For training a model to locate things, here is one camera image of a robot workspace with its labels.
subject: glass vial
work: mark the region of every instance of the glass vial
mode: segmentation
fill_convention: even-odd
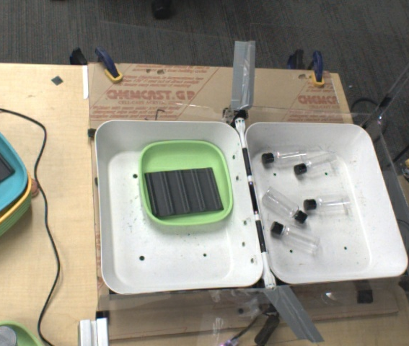
[[[303,163],[294,166],[294,173],[296,175],[302,175],[308,172],[308,174],[315,174],[316,172],[322,172],[324,169],[331,168],[331,164],[337,160],[337,157],[333,153],[320,154],[313,156],[312,158],[305,159]]]
[[[287,218],[293,218],[299,223],[305,223],[308,215],[299,206],[281,192],[269,187],[262,198],[263,205]]]
[[[267,167],[268,165],[275,165],[277,167],[292,167],[300,162],[302,158],[307,156],[307,152],[303,150],[290,150],[290,151],[275,151],[273,153],[262,154],[262,164]]]
[[[278,222],[271,225],[271,234],[286,242],[292,250],[300,250],[310,255],[316,255],[320,239],[304,232],[303,229],[287,226]]]
[[[318,213],[348,212],[351,201],[346,195],[334,194],[318,196],[304,200],[305,210],[316,210]]]
[[[0,346],[17,346],[17,334],[7,326],[0,326]]]

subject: white plastic tray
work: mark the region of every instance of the white plastic tray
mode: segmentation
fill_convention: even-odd
[[[373,143],[365,130],[351,124],[256,123],[247,129],[246,139],[276,277],[287,283],[315,283],[385,278],[406,270],[408,257]],[[324,151],[336,154],[336,172],[316,178],[306,174],[299,179],[292,167],[266,168],[261,163],[265,152],[299,147],[313,155]],[[280,217],[262,204],[269,186],[297,202],[302,210],[305,198],[343,192],[351,199],[351,211],[347,215],[309,214],[302,229],[320,238],[319,251],[315,256],[296,250],[291,253],[287,245],[270,235],[271,223]]]
[[[233,209],[218,223],[164,226],[142,209],[138,160],[150,143],[203,140],[223,152],[232,179]],[[262,259],[237,133],[219,122],[113,120],[95,134],[102,276],[120,294],[256,283]]]

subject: green bowl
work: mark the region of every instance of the green bowl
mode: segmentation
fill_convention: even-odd
[[[153,215],[146,188],[145,173],[179,169],[212,168],[223,210],[158,218]],[[216,223],[225,219],[233,207],[232,184],[225,157],[212,143],[194,140],[160,141],[151,143],[141,152],[138,167],[140,195],[151,220],[170,226],[194,226]]]
[[[20,323],[16,323],[15,321],[0,321],[0,326],[7,326],[15,331],[18,346],[43,346],[41,341]]]

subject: wooden table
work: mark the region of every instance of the wooden table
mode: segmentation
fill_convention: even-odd
[[[228,76],[231,70],[222,68],[221,73]],[[266,93],[270,84],[286,82],[294,72],[263,69],[258,73],[265,74],[257,79],[259,83],[265,81],[258,91]],[[63,80],[59,85],[52,82],[56,76]],[[340,79],[337,74],[332,77],[340,106],[346,106]],[[228,80],[214,78],[231,88]],[[91,141],[87,137],[89,103],[83,98],[82,68],[0,63],[0,107],[33,117],[48,130],[38,176],[48,197],[48,222],[61,257],[62,275],[44,316],[42,331],[54,345],[77,345],[78,322],[94,319],[99,296]],[[0,131],[32,171],[43,139],[41,129],[21,118],[0,113]],[[0,238],[0,321],[18,321],[37,334],[38,317],[55,273],[56,262],[44,225],[43,198],[39,195],[32,200],[32,207],[24,217]],[[348,339],[349,343],[409,345],[408,302],[398,287],[392,286],[390,292],[395,300],[391,305],[382,305],[391,308],[389,314],[315,323],[325,344],[340,345]],[[235,333],[226,330],[221,336]],[[252,345],[250,335],[254,333],[243,338],[241,345]],[[213,345],[215,341],[215,334],[208,333],[200,337],[186,334],[136,338],[125,343]],[[273,341],[309,344],[296,341],[287,326],[280,327]]]

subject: caster wheel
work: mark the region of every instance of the caster wheel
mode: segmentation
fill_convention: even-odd
[[[154,0],[151,9],[156,19],[167,19],[171,15],[170,1],[167,0]]]

